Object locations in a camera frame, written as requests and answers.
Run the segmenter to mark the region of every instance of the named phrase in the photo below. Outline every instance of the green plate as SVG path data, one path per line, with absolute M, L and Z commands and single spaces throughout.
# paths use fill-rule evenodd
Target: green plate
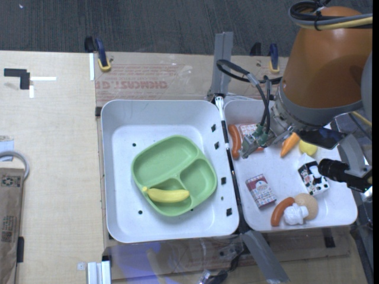
M 135 184 L 148 203 L 162 215 L 177 216 L 205 201 L 217 187 L 216 173 L 189 138 L 173 135 L 140 152 L 131 164 Z M 186 189 L 189 197 L 180 202 L 152 201 L 143 187 L 163 190 Z

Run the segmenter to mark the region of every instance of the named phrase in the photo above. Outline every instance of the white tray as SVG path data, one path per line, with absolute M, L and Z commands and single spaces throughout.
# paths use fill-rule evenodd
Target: white tray
M 101 126 L 107 227 L 113 238 L 138 243 L 218 237 L 236 231 L 239 216 L 216 106 L 195 100 L 115 100 L 102 108 Z M 147 203 L 132 181 L 130 168 L 143 149 L 174 134 L 190 138 L 203 151 L 218 182 L 216 191 L 193 211 L 166 217 Z
M 229 124 L 259 123 L 264 111 L 260 100 L 234 100 L 229 101 L 225 107 L 225 118 Z M 292 149 L 285 157 L 280 158 L 281 144 L 270 146 L 264 151 L 252 153 L 247 159 L 234 160 L 236 177 L 243 205 L 243 214 L 248 225 L 262 232 L 296 230 L 315 227 L 333 227 L 352 224 L 357 218 L 357 207 L 352 191 L 346 183 L 329 180 L 330 188 L 318 194 L 315 198 L 319 204 L 319 213 L 313 220 L 303 225 L 287 225 L 281 220 L 278 227 L 272 227 L 270 219 L 275 204 L 259 209 L 254 202 L 248 188 L 246 179 L 260 175 L 266 177 L 269 186 L 277 196 L 277 203 L 289 196 L 307 192 L 306 187 L 297 172 L 301 153 L 297 148 Z M 318 148 L 313 158 L 320 162 L 323 158 L 341 160 L 337 148 L 327 150 Z

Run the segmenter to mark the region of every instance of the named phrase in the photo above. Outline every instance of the blue and yellow clamp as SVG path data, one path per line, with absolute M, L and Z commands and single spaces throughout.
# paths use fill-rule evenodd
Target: blue and yellow clamp
M 99 58 L 97 62 L 99 63 L 99 67 L 102 72 L 109 72 L 111 70 L 111 63 L 107 59 L 107 55 L 105 54 L 104 45 L 99 37 L 95 38 L 97 51 L 99 54 Z
M 275 43 L 270 44 L 270 62 L 268 65 L 268 68 L 270 72 L 272 73 L 278 73 L 280 71 L 279 68 L 279 54 L 278 54 L 278 47 Z

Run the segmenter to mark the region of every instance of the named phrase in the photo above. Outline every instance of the yellow cable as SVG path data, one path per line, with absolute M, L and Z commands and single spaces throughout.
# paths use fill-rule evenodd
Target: yellow cable
M 361 119 L 362 122 L 364 122 L 366 125 L 372 127 L 372 122 L 367 120 L 365 117 L 363 117 L 359 112 L 352 111 L 351 112 L 353 115 L 355 115 L 357 118 Z
M 372 17 L 357 19 L 347 22 L 334 23 L 334 24 L 322 24 L 322 21 L 319 21 L 317 28 L 319 30 L 336 30 L 337 28 L 349 28 L 349 27 L 359 27 L 360 25 L 372 24 Z M 307 28 L 309 30 L 315 30 L 314 25 L 304 25 L 298 24 L 302 28 Z

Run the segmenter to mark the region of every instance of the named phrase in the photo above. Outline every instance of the orange carrot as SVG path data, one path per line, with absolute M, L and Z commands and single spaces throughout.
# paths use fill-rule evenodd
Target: orange carrot
M 292 133 L 287 139 L 284 140 L 280 157 L 284 157 L 290 150 L 300 141 L 300 137 L 296 133 Z

